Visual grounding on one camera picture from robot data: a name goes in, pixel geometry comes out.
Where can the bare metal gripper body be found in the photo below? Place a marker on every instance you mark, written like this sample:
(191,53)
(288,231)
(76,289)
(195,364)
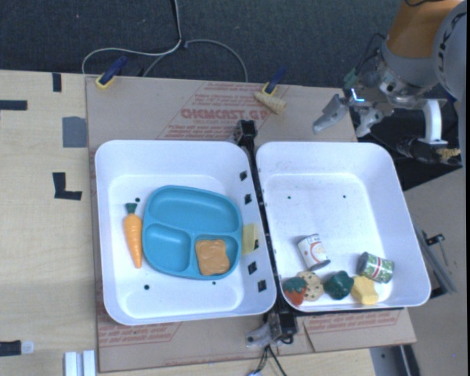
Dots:
(389,88)

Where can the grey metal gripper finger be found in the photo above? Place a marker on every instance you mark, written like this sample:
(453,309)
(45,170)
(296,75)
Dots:
(330,114)
(367,121)

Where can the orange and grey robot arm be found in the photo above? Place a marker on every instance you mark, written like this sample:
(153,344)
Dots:
(415,26)

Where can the white plastic tray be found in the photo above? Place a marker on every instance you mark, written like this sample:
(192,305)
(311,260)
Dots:
(172,300)
(317,194)

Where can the green and white can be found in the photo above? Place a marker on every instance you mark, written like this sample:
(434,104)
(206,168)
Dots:
(378,268)

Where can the green bell pepper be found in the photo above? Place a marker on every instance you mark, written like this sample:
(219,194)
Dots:
(338,285)

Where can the yellow ridged chunk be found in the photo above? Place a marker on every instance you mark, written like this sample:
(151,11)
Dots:
(365,291)

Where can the beige chocolate chip biscuit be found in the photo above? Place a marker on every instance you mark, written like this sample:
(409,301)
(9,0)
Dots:
(314,286)

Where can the blue divided plate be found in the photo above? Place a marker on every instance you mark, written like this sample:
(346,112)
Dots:
(188,214)

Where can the red strawberry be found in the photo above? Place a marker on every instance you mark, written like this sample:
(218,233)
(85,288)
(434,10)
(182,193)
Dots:
(294,291)

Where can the brown cardboard board red print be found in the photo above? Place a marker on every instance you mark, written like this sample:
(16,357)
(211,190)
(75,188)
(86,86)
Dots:
(149,108)

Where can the brown toast slice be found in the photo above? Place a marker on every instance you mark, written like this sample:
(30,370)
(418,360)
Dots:
(212,257)

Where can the orange carrot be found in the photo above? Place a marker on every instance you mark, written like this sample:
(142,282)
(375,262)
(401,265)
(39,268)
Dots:
(133,237)

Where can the black cylinder on white bracket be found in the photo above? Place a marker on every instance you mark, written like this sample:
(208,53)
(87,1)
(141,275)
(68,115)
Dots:
(432,121)

